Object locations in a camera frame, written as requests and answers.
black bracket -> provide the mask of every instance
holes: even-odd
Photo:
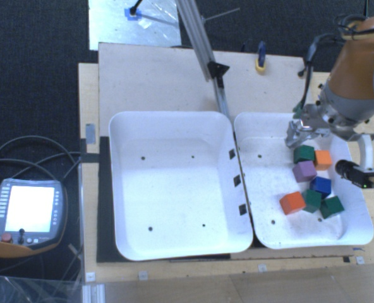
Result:
[[[224,80],[222,77],[230,67],[214,61],[210,61],[207,66],[208,70],[210,71],[211,78],[217,78],[218,87],[224,88]]]

orange cube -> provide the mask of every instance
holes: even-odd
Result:
[[[315,150],[315,161],[313,163],[316,170],[327,170],[333,164],[328,150]]]
[[[282,211],[284,211],[286,215],[301,211],[306,207],[306,203],[300,192],[293,192],[285,195],[280,199],[280,204]]]

red button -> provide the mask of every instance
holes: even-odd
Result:
[[[11,242],[11,234],[9,232],[5,232],[3,235],[2,235],[2,242]]]

wooden table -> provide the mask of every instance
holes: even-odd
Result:
[[[101,44],[99,57],[99,64],[79,64],[81,138],[86,137],[87,124],[94,124],[96,131],[95,143],[87,145],[88,153],[99,152],[99,136],[107,136],[108,120],[119,111],[216,110],[212,84],[205,82],[192,50]],[[290,112],[301,98],[304,81],[296,75],[303,66],[300,58],[268,56],[264,74],[255,71],[254,54],[215,52],[215,58],[231,67],[224,81],[232,118],[244,111]],[[133,69],[130,64],[137,64],[137,68]],[[318,93],[317,86],[327,76],[327,73],[314,74],[313,98]],[[358,131],[374,132],[374,117]],[[357,162],[357,144],[349,147]],[[97,163],[81,165],[86,282],[137,280],[140,271],[147,271],[149,279],[170,280],[258,273],[264,266],[267,271],[281,271],[356,264],[355,257],[345,263],[343,256],[362,256],[366,264],[374,264],[374,239],[356,249],[348,246],[279,251],[251,249],[233,254],[227,261],[96,263],[98,172]],[[374,190],[367,190],[364,195],[374,224]]]

silver sheet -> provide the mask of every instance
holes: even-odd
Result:
[[[129,20],[125,9],[137,0],[88,0],[90,50],[99,42],[170,47],[181,45],[179,19],[174,0],[143,0],[142,14]]]

